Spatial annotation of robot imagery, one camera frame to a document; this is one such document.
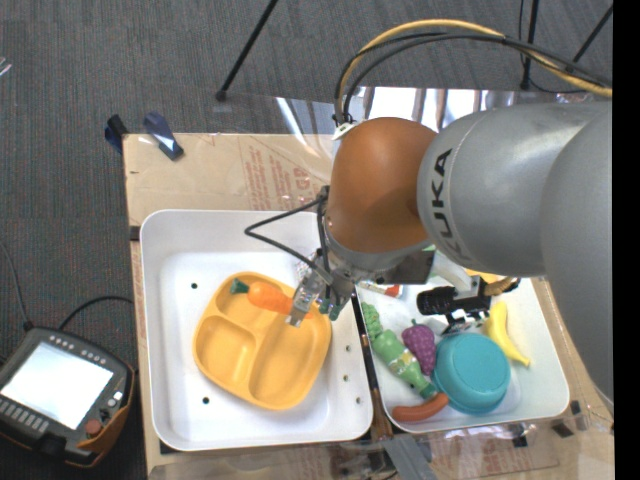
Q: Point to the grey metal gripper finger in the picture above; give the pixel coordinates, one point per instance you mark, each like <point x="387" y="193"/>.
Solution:
<point x="341" y="299"/>
<point x="306" y="298"/>

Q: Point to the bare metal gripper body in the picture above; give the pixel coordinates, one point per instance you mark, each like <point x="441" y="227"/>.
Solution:
<point x="341" y="279"/>

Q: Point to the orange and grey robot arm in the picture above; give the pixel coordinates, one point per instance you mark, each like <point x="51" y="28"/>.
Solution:
<point x="490" y="188"/>

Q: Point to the green grapes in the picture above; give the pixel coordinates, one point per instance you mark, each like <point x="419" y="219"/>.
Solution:
<point x="371" y="320"/>

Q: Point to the orange carrot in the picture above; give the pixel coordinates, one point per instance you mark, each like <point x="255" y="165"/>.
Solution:
<point x="265" y="295"/>

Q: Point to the white and red packet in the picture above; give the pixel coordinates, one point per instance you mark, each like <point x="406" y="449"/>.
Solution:
<point x="382" y="289"/>

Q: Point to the yellow divided plate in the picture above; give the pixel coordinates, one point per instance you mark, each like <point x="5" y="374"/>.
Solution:
<point x="260" y="358"/>

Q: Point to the green plastic bottle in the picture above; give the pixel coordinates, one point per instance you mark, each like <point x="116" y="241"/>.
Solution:
<point x="400" y="360"/>

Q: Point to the purple grapes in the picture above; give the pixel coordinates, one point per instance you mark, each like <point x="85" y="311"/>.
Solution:
<point x="421" y="343"/>

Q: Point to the brown sausage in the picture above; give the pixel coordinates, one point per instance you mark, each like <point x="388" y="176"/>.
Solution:
<point x="420" y="410"/>

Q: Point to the white plastic tray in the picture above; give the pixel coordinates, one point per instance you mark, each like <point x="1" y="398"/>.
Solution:
<point x="180" y="368"/>
<point x="540" y="383"/>

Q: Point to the teal bowl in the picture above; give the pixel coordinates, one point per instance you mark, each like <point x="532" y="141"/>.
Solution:
<point x="472" y="373"/>

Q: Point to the brown cardboard board red print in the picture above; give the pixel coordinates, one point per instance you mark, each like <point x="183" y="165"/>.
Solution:
<point x="210" y="173"/>

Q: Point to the yellow banana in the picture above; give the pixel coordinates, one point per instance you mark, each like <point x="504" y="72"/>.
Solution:
<point x="500" y="330"/>

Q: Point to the black tripod stand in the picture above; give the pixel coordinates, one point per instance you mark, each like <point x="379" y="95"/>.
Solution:
<point x="531" y="33"/>
<point x="255" y="33"/>

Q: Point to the black cylinder on white bracket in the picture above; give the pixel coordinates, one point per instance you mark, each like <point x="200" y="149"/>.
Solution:
<point x="440" y="300"/>

